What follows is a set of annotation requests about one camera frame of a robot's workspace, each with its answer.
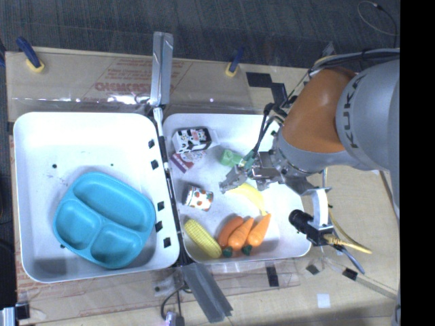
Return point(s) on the black cylinder on white bracket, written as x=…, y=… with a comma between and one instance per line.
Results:
x=316, y=231

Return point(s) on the green bottle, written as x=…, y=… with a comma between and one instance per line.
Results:
x=229, y=157

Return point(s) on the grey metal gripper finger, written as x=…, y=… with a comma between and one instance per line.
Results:
x=228, y=185
x=236, y=172

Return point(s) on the white can with fruit print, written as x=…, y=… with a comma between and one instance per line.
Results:
x=198, y=198

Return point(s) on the black and white cow-print carton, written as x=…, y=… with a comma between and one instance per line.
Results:
x=192, y=139

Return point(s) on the orange carrot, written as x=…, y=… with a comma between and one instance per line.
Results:
x=228, y=229
x=240, y=237
x=259, y=232

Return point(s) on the yellow banana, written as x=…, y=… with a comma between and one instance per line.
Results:
x=253, y=194

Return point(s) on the white plastic tray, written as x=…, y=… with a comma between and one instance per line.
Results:
x=85, y=138
x=210, y=172

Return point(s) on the blue divided plate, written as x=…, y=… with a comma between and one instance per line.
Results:
x=102, y=216

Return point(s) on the brown cardboard board, red print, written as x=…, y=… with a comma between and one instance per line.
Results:
x=85, y=76

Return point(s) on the yellow corn cob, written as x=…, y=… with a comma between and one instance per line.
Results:
x=203, y=239

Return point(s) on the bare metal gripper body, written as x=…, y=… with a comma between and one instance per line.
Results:
x=268, y=170

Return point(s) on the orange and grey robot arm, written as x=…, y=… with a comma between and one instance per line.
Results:
x=357, y=114

